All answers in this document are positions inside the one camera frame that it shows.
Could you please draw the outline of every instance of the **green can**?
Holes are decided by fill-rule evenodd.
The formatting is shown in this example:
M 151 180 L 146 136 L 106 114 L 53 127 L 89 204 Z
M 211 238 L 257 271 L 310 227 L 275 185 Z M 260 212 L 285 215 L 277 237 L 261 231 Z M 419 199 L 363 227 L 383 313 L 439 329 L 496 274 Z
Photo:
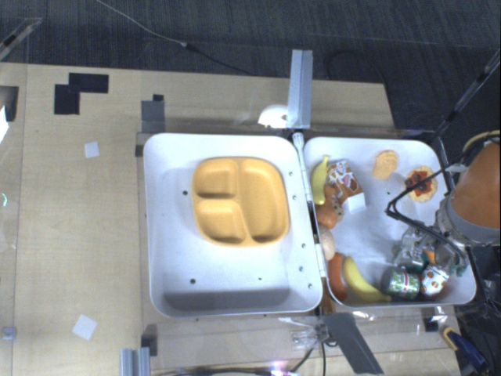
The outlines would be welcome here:
M 381 278 L 381 290 L 385 294 L 414 299 L 420 292 L 420 278 L 402 269 L 387 269 Z

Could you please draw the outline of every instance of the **cookie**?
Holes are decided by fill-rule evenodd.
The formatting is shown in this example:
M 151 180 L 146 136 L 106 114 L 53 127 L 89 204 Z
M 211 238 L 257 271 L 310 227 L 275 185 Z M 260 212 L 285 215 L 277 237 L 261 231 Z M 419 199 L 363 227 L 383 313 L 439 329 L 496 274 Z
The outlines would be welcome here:
M 397 169 L 398 156 L 393 150 L 384 150 L 376 156 L 373 176 L 377 179 L 387 179 Z
M 419 181 L 426 179 L 432 174 L 433 171 L 427 166 L 414 168 L 414 170 L 412 170 L 407 175 L 407 178 L 405 179 L 405 186 L 407 188 L 410 188 L 411 186 L 416 185 Z M 437 192 L 437 185 L 437 179 L 431 179 L 429 181 L 426 181 L 422 186 L 419 186 L 415 190 L 409 192 L 409 196 L 414 201 L 426 202 L 435 195 L 435 192 Z

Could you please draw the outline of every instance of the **soda can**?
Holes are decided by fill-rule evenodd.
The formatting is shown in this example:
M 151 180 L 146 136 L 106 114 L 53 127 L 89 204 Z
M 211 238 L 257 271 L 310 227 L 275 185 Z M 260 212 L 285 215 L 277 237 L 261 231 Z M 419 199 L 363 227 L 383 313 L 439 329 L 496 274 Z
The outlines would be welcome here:
M 449 274 L 437 265 L 428 265 L 421 274 L 421 292 L 427 297 L 438 294 L 447 284 Z
M 383 293 L 414 299 L 420 292 L 420 278 L 403 269 L 387 269 L 381 278 Z

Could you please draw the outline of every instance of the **yellow plate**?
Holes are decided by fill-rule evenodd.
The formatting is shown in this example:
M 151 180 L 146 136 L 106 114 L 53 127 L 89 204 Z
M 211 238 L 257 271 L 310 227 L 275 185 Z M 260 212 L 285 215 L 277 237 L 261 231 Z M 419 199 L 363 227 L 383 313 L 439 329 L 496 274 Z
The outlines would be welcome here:
M 251 157 L 218 157 L 198 165 L 192 181 L 200 233 L 215 244 L 271 244 L 289 229 L 282 176 L 271 163 Z

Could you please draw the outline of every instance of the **orange object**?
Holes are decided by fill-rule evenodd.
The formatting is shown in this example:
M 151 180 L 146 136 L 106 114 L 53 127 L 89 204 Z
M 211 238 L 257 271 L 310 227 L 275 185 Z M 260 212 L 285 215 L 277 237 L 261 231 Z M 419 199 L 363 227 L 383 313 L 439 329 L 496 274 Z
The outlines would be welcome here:
M 428 257 L 428 260 L 430 261 L 430 263 L 434 265 L 435 264 L 435 252 L 428 250 L 428 249 L 424 249 L 423 252 Z
M 337 224 L 337 213 L 332 205 L 332 196 L 336 190 L 332 186 L 326 185 L 323 187 L 323 191 L 326 195 L 326 202 L 321 206 L 316 206 L 316 219 L 319 224 L 331 230 Z
M 343 255 L 339 252 L 327 263 L 327 276 L 329 277 L 330 290 L 343 302 L 348 297 L 348 292 L 341 279 L 341 268 L 343 266 Z
M 215 244 L 271 244 L 289 229 L 282 176 L 262 159 L 219 157 L 203 161 L 193 173 L 192 195 L 198 230 Z
M 499 145 L 488 144 L 463 173 L 451 199 L 454 211 L 477 226 L 498 229 Z

